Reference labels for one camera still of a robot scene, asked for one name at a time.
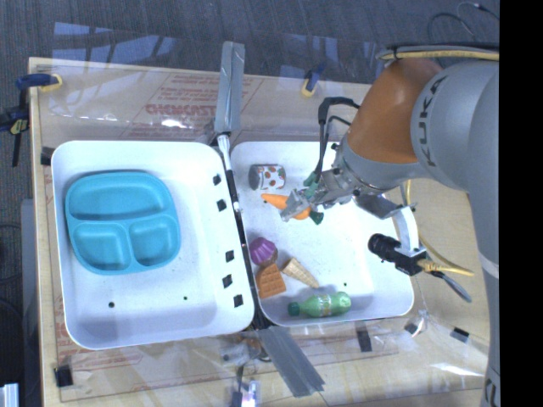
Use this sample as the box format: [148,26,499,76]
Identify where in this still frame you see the tan ice cream cone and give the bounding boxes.
[280,257,321,290]

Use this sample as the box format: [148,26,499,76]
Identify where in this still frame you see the purple cupcake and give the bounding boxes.
[248,236,280,268]

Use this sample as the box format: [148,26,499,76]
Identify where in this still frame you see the orange carrot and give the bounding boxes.
[260,192,325,226]

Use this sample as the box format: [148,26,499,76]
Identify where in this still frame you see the brown cardboard board red print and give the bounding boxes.
[36,64,489,403]

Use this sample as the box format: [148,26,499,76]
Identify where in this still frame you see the white plastic tray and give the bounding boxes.
[50,139,256,351]
[229,140,417,328]

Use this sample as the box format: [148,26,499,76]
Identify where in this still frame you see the black cylinder on white bracket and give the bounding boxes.
[354,192,428,277]

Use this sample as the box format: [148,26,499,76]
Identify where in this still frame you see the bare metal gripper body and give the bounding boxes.
[308,165,364,209]

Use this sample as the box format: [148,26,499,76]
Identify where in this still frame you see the orange waffle biscuit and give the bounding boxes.
[255,262,288,300]

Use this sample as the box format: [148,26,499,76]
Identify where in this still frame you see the white can with red print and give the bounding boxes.
[247,163,287,192]

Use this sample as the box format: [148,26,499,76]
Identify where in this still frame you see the blue divided plate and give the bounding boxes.
[64,170,182,276]

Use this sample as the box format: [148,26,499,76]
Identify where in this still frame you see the green plastic bottle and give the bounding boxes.
[287,291,353,319]

